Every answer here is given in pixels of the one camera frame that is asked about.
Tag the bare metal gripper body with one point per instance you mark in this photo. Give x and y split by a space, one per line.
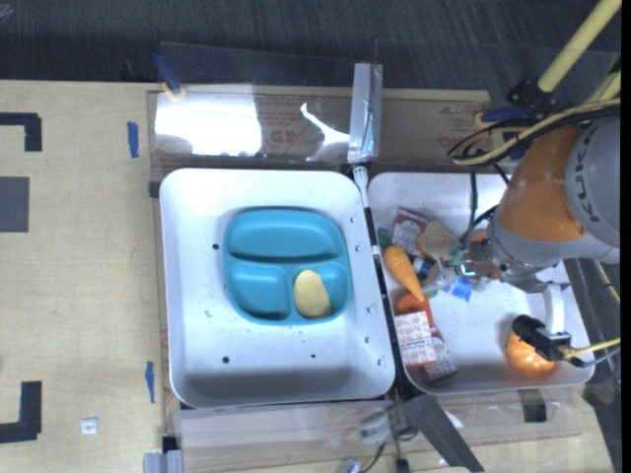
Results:
480 265

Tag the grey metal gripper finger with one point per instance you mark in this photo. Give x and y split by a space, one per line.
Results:
435 274
451 284

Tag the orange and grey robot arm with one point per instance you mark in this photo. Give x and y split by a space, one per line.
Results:
542 200

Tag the blue and white packet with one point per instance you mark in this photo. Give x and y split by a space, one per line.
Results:
459 289

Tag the brown toast slice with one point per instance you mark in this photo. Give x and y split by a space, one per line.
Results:
435 242

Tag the orange toy carrot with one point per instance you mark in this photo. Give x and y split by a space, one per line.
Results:
401 266

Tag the red and white carton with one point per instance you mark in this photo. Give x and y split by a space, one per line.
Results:
408 227

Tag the white plastic tray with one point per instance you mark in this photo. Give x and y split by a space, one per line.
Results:
197 274
483 333

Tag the green toy piece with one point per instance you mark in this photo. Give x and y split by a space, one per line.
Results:
383 238

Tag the orange and white carton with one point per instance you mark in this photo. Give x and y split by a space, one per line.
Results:
414 338

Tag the orange toy pumpkin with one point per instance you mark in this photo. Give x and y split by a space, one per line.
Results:
525 360

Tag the yellow toy potato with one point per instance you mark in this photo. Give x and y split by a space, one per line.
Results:
311 294

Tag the teal divided plate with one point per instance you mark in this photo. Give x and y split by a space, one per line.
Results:
276 234

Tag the black cylinder on white bracket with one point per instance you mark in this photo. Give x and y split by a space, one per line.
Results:
539 335

